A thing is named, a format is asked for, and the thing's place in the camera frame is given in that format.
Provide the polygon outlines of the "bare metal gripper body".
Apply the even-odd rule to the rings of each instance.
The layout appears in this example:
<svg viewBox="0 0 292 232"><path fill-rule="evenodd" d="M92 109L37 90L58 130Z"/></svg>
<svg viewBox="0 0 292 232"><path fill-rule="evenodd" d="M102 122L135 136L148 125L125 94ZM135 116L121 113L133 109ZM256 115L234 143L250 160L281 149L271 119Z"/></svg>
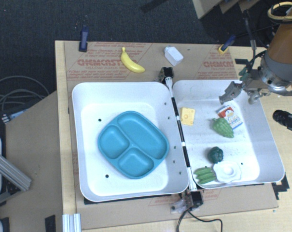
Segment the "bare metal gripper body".
<svg viewBox="0 0 292 232"><path fill-rule="evenodd" d="M267 67L252 69L242 76L242 88L247 92L290 93L287 88L291 85L291 81L284 80Z"/></svg>

